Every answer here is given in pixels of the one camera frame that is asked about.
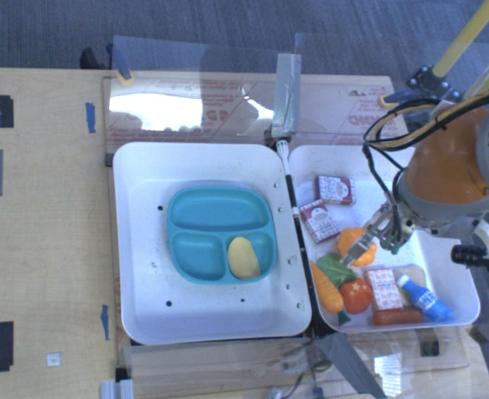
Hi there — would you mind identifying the orange carrot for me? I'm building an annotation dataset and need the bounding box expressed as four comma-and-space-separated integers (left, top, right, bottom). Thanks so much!
309, 259, 352, 327

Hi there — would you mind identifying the brown cardboard board red print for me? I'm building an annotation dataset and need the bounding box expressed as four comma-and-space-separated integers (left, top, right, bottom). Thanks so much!
102, 72, 470, 373

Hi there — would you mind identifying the red and white carton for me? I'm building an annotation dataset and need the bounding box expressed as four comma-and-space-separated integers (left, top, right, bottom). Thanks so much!
363, 267, 404, 312
298, 199, 341, 244
314, 175, 357, 206

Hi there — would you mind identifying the orange bell pepper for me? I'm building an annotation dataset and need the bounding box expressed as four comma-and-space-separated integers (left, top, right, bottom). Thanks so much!
336, 226, 378, 268

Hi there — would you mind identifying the brown sausage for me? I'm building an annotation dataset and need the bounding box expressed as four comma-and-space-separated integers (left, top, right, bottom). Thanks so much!
372, 308, 423, 327

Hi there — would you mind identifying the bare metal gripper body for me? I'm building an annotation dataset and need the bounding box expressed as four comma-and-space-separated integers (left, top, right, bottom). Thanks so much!
363, 204, 416, 254

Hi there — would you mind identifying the blue divided plate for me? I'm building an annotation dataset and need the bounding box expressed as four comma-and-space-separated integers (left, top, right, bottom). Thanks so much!
166, 185, 278, 285

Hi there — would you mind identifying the white plastic tray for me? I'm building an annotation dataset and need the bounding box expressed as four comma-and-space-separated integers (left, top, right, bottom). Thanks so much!
111, 141, 314, 346
288, 145, 482, 334

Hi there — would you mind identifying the blue bottle white cap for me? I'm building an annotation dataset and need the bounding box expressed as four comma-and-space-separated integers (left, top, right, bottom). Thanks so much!
396, 273, 453, 323

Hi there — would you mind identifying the yellow potato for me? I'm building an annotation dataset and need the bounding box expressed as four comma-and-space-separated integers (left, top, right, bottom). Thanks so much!
226, 236, 262, 281

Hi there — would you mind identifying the red tomato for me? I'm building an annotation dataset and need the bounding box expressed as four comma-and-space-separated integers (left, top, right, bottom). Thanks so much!
338, 278, 373, 315

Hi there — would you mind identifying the black cylinder on white bracket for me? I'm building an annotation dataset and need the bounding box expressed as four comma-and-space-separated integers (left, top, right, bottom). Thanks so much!
451, 220, 489, 272

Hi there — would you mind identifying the brown bread slice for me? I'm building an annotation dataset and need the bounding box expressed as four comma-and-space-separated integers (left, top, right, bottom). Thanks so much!
392, 264, 427, 307

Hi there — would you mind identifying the green lettuce leaf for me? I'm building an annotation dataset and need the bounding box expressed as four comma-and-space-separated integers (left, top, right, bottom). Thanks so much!
315, 252, 358, 289

